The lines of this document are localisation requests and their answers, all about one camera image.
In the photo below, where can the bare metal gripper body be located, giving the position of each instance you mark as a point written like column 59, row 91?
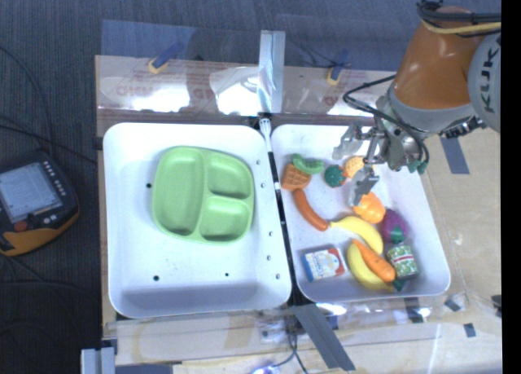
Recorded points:
column 401, row 146

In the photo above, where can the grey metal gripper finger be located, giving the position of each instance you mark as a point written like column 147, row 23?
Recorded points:
column 347, row 143
column 362, row 187

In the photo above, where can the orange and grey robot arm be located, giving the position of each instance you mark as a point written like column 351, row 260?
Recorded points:
column 435, row 75

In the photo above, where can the yellow pineapple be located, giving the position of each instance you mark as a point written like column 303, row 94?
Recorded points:
column 354, row 165

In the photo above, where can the orange bell pepper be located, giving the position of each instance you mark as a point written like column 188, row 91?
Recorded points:
column 371, row 209

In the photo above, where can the red strawberry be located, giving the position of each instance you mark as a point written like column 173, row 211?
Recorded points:
column 334, row 177

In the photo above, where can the yellow banana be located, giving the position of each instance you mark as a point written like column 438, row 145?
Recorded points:
column 362, row 229
column 360, row 268

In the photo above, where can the purple eggplant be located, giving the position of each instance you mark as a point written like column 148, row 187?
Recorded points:
column 392, row 223

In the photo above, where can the white plastic tray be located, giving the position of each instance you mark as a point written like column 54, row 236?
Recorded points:
column 134, row 217
column 415, row 201

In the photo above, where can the orange sausage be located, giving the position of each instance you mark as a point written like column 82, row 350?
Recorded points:
column 309, row 209

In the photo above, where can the orange cone with green top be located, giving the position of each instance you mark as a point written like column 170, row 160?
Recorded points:
column 295, row 177

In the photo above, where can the orange carrot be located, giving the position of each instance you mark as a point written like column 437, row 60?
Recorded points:
column 378, row 264

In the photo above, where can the green and white can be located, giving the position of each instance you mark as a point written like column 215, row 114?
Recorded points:
column 403, row 261

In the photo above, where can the white blue and orange carton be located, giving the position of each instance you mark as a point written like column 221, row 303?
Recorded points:
column 324, row 263

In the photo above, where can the green divided plate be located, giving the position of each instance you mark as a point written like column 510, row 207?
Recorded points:
column 179, row 193

